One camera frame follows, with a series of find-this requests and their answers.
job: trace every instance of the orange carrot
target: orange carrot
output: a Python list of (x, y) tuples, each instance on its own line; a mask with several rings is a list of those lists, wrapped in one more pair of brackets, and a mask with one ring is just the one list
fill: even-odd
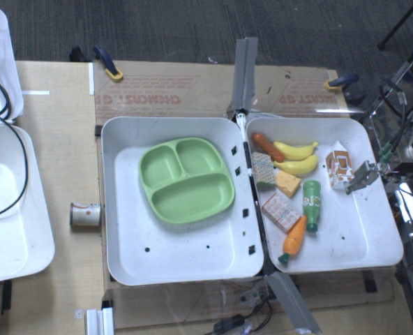
[(283, 251), (284, 254), (278, 260), (287, 265), (291, 255), (295, 255), (301, 248), (303, 243), (304, 231), (306, 229), (307, 216), (303, 215), (292, 227), (284, 240)]
[(277, 150), (262, 134), (254, 133), (252, 139), (258, 147), (270, 155), (271, 160), (279, 163), (284, 161), (284, 154)]

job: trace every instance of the cylindrical can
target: cylindrical can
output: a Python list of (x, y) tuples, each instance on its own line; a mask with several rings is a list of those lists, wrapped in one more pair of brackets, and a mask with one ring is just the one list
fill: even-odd
[(101, 224), (100, 204), (70, 204), (70, 226), (99, 226)]
[(321, 184), (308, 180), (303, 185), (303, 213), (307, 216), (306, 229), (308, 232), (318, 231), (317, 220), (321, 211)]

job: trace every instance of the toy carrot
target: toy carrot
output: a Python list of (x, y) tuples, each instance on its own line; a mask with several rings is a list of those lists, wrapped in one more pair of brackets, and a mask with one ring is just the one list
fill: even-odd
[(291, 255), (295, 255), (301, 248), (303, 243), (304, 231), (306, 230), (307, 216), (303, 215), (293, 226), (287, 237), (284, 240), (283, 251), (284, 254), (278, 260), (287, 265)]

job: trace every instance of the metal can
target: metal can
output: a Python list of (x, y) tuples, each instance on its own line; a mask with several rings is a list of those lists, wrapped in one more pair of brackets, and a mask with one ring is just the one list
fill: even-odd
[(70, 204), (70, 226), (99, 226), (101, 224), (100, 204)]

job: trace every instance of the green bottle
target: green bottle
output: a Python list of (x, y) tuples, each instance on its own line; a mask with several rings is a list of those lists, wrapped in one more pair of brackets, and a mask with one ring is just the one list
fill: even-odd
[(303, 185), (303, 214), (307, 216), (306, 229), (315, 233), (318, 230), (318, 217), (321, 210), (321, 185), (318, 181), (308, 180)]

